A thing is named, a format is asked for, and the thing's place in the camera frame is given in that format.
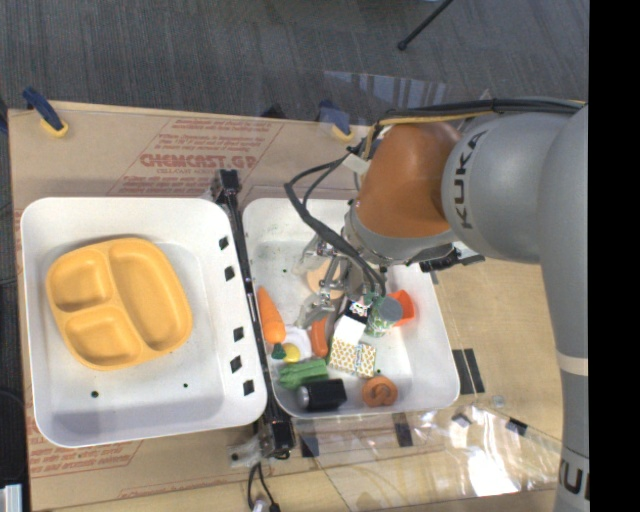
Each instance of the gray carpet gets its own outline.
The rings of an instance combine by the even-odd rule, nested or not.
[[[588,100],[588,0],[455,0],[399,51],[398,41],[438,5],[2,0],[0,96],[24,108],[21,93],[31,85],[57,100],[239,115],[278,104],[304,120],[330,99],[360,123],[390,107],[485,91]],[[0,136],[0,390],[21,394],[13,251],[10,163]],[[0,416],[0,438],[20,445],[16,411],[10,421]],[[16,459],[6,450],[0,459]],[[23,462],[0,465],[10,466],[0,487],[25,478]]]

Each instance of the orange divided plate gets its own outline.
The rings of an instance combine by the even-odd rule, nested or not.
[[[49,305],[68,349],[95,370],[134,366],[176,350],[193,327],[171,263],[153,243],[118,238],[53,262]]]

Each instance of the carrot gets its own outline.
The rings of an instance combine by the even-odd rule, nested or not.
[[[311,323],[311,350],[318,357],[326,357],[329,353],[329,345],[327,345],[327,337],[325,335],[325,325],[327,317],[322,320],[316,320]]]
[[[282,343],[287,337],[284,322],[278,308],[264,287],[258,288],[258,309],[264,339],[269,343]]]

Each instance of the brown round toy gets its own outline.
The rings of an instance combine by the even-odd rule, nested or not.
[[[387,377],[378,375],[362,386],[362,399],[369,407],[392,405],[398,398],[398,388]]]

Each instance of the white plate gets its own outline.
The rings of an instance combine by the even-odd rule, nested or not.
[[[346,201],[310,200],[308,205],[312,215],[340,231],[348,210]],[[254,286],[264,286],[284,322],[293,324],[311,290],[306,279],[293,275],[291,269],[313,231],[288,199],[253,201],[244,211],[243,224]],[[289,414],[310,419],[421,411],[447,407],[457,399],[460,380],[430,276],[412,265],[393,266],[387,277],[388,291],[404,289],[409,293],[416,317],[382,338],[365,337],[362,341],[376,348],[376,368],[398,386],[397,401],[391,406],[370,408],[362,400],[363,379],[329,368],[330,377],[343,379],[347,402],[337,411],[307,412],[297,404],[295,392],[277,383],[278,369],[284,363],[269,356],[276,399]]]
[[[25,209],[21,232],[35,419],[48,440],[90,446],[247,425],[262,414],[266,386],[231,227],[219,206],[204,199],[45,198]],[[167,255],[189,299],[193,331],[173,353],[92,370],[65,346],[45,276],[62,254],[122,236],[149,240]],[[235,277],[227,280],[225,269]]]

